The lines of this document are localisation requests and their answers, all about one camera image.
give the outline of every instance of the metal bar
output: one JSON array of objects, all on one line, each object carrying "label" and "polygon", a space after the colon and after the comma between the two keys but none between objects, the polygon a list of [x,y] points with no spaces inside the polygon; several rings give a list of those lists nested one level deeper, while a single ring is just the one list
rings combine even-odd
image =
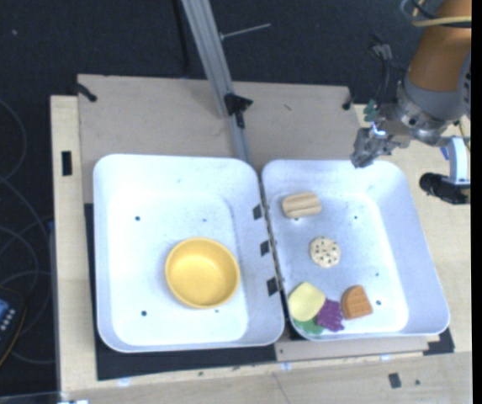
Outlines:
[{"label": "metal bar", "polygon": [[230,131],[233,137],[236,155],[241,160],[249,162],[248,146],[244,132],[236,124],[236,119],[231,118],[225,106],[225,96],[234,93],[233,82],[220,35],[216,29],[215,17],[210,7],[209,0],[181,0],[187,14],[188,23],[192,30],[199,57],[204,66],[205,74],[209,79],[215,102],[221,115],[230,121]]}]

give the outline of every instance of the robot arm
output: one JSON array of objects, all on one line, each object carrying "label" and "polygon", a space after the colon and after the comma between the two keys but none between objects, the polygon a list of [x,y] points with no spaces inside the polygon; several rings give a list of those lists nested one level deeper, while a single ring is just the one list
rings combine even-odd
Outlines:
[{"label": "robot arm", "polygon": [[[444,147],[450,152],[451,175],[429,174],[421,187],[447,202],[468,203],[470,183],[463,172],[456,172],[467,160],[461,153],[463,139],[442,134],[465,114],[470,118],[472,0],[443,0],[436,14],[424,8],[427,0],[404,0],[402,10],[408,1],[415,5],[415,13],[421,13],[420,18],[411,17],[413,24],[426,31],[395,100],[376,104],[369,115],[371,127],[358,131],[351,160],[355,167],[365,167],[396,147],[408,147],[411,140]],[[378,52],[388,60],[389,50]]]}]

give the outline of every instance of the yellow bowl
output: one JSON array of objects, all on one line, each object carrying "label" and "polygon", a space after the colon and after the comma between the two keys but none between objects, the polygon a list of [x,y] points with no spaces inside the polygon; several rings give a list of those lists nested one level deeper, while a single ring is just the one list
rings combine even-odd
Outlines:
[{"label": "yellow bowl", "polygon": [[235,294],[241,277],[230,250],[202,237],[178,243],[167,255],[165,273],[175,297],[193,308],[224,304]]}]

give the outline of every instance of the black bracket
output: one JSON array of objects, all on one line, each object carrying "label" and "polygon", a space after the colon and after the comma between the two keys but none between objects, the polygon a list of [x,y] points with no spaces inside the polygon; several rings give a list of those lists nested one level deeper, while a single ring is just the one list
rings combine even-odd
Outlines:
[{"label": "black bracket", "polygon": [[230,116],[235,116],[236,123],[238,127],[244,129],[244,118],[242,113],[248,109],[248,107],[254,103],[253,100],[249,98],[242,98],[240,96],[235,96],[233,93],[227,93],[224,96],[225,107],[227,108],[227,113]]}]

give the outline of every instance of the purple toy grape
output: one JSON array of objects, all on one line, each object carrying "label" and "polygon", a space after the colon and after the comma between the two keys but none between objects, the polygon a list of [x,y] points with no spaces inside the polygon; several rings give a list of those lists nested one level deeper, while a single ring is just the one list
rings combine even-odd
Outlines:
[{"label": "purple toy grape", "polygon": [[343,329],[342,320],[343,314],[340,303],[335,300],[326,300],[317,313],[315,323],[333,332],[338,332]]}]

